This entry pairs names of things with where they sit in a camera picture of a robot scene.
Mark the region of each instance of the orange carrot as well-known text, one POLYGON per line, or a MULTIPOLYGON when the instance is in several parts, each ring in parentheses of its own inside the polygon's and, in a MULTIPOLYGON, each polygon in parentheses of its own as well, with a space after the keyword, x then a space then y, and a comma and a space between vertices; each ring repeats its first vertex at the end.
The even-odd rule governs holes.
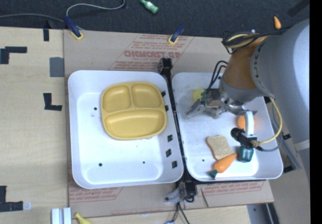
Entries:
POLYGON ((209 175, 214 179, 217 173, 222 173, 228 169, 236 157, 237 154, 231 154, 217 161, 214 165, 214 171, 210 172, 209 175))

